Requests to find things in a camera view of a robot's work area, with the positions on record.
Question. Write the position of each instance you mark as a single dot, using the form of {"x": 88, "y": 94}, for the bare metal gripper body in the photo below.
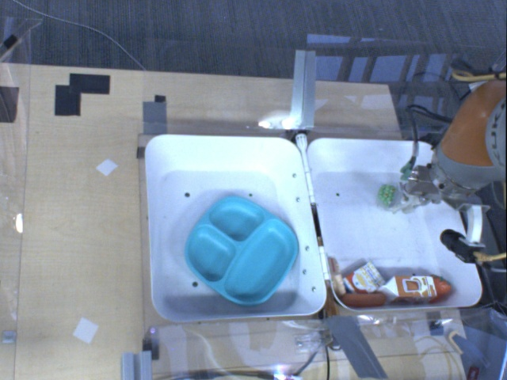
{"x": 429, "y": 186}

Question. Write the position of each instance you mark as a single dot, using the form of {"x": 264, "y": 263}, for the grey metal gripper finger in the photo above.
{"x": 397, "y": 207}
{"x": 409, "y": 205}

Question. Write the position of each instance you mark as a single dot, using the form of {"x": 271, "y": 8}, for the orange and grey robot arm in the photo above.
{"x": 471, "y": 133}

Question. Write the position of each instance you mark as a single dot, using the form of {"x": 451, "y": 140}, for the green grapes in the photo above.
{"x": 386, "y": 193}

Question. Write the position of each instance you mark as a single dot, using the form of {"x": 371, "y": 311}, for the white plastic tray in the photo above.
{"x": 174, "y": 160}
{"x": 356, "y": 232}

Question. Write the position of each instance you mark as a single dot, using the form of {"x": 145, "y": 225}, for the orange and yellow packet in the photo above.
{"x": 364, "y": 278}

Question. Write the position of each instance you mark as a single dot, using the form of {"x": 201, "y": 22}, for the orange and white carton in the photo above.
{"x": 412, "y": 288}

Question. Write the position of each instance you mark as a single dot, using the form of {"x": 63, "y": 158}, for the orange carrot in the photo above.
{"x": 443, "y": 286}

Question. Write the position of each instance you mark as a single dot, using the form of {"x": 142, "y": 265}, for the beige toy bread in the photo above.
{"x": 337, "y": 279}

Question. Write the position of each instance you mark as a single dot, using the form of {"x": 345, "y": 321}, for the brown sausage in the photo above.
{"x": 362, "y": 300}

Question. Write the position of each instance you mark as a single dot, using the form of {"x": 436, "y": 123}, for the thin black and white rod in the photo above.
{"x": 307, "y": 164}

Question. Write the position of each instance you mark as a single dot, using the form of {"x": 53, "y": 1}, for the blue divided plate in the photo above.
{"x": 241, "y": 251}

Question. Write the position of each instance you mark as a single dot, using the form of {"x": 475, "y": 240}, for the black cylinder on white bracket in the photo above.
{"x": 459, "y": 244}

